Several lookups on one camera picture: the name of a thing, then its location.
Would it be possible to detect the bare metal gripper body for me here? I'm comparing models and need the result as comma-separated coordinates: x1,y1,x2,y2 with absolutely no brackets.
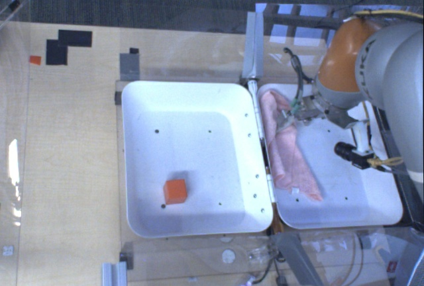
291,95,358,130

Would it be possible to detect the pink cloth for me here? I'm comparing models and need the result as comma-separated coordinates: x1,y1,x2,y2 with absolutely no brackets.
258,89,324,202

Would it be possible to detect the white plastic tray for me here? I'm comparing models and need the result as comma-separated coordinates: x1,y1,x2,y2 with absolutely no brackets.
256,82,404,230
121,80,274,239

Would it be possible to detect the orange cube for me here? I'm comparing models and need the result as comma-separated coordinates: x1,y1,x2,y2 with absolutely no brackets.
162,178,188,206

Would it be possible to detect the black cylinder on white bracket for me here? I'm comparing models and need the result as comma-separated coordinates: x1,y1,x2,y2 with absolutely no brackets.
333,119,375,171

